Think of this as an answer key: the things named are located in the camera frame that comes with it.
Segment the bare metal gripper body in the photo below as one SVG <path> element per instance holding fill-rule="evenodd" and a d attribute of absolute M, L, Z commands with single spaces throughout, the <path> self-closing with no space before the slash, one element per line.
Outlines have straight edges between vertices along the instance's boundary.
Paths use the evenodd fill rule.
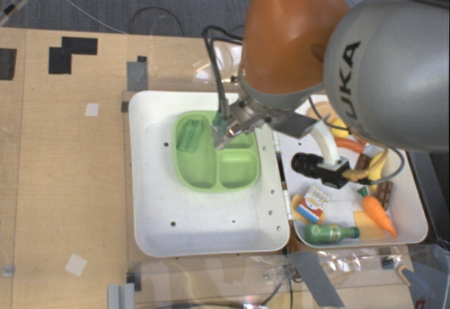
<path fill-rule="evenodd" d="M 243 133 L 246 134 L 253 132 L 265 123 L 271 122 L 271 116 L 265 107 L 261 107 L 250 100 L 238 99 L 230 105 L 229 114 L 228 127 L 230 125 L 241 125 L 245 129 Z"/>

